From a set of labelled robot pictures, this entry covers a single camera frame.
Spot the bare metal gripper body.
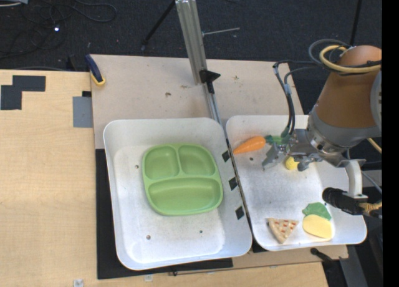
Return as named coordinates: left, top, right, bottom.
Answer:
left=287, top=128, right=343, bottom=160

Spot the yellow round toy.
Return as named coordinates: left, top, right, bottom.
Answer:
left=284, top=155, right=300, bottom=171

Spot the orange carrot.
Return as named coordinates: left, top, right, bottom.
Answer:
left=232, top=135, right=282, bottom=156

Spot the white plastic tray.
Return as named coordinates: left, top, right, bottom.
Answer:
left=102, top=117, right=254, bottom=271
left=225, top=114, right=368, bottom=253

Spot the pizza slice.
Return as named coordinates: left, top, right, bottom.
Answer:
left=266, top=217, right=300, bottom=245

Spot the thin black and white rod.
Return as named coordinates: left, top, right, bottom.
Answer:
left=204, top=82, right=251, bottom=221

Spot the green divided plate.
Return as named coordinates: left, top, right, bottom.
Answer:
left=141, top=143, right=224, bottom=217

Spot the pale wood board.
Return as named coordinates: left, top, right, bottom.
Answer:
left=89, top=54, right=349, bottom=277

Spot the black cylinder on white bracket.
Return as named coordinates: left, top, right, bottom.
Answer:
left=321, top=158, right=369, bottom=216

